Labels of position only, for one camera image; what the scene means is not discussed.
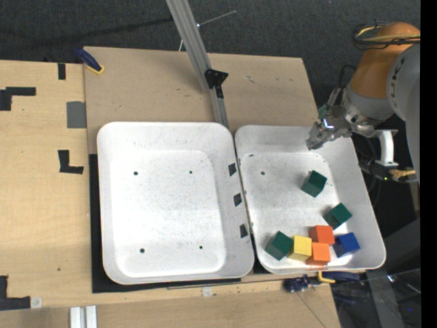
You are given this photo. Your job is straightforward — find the orange cube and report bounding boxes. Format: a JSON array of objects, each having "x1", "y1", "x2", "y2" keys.
[
  {"x1": 305, "y1": 241, "x2": 332, "y2": 266},
  {"x1": 309, "y1": 225, "x2": 336, "y2": 245}
]

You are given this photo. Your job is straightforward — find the yellow cube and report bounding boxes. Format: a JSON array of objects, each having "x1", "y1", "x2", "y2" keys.
[{"x1": 287, "y1": 234, "x2": 313, "y2": 262}]

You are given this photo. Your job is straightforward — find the green cube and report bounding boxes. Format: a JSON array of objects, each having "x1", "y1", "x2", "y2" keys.
[
  {"x1": 323, "y1": 202, "x2": 353, "y2": 230},
  {"x1": 300, "y1": 169, "x2": 328, "y2": 198},
  {"x1": 264, "y1": 230, "x2": 294, "y2": 261}
]

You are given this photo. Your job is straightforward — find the black cylinder on white bracket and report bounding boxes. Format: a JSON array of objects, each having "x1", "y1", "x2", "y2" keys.
[{"x1": 358, "y1": 128, "x2": 400, "y2": 182}]

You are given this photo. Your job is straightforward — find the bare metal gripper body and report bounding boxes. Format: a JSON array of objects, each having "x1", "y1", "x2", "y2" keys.
[{"x1": 318, "y1": 106, "x2": 378, "y2": 141}]

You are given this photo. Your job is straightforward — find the blue cube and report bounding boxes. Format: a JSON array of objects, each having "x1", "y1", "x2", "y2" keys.
[{"x1": 333, "y1": 232, "x2": 361, "y2": 258}]

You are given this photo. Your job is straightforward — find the white plastic tray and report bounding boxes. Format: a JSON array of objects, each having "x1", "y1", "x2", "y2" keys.
[
  {"x1": 96, "y1": 121, "x2": 255, "y2": 286},
  {"x1": 234, "y1": 124, "x2": 387, "y2": 275}
]

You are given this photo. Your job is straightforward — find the pale wood board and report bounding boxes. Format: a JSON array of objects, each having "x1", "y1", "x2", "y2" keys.
[{"x1": 83, "y1": 45, "x2": 342, "y2": 328}]

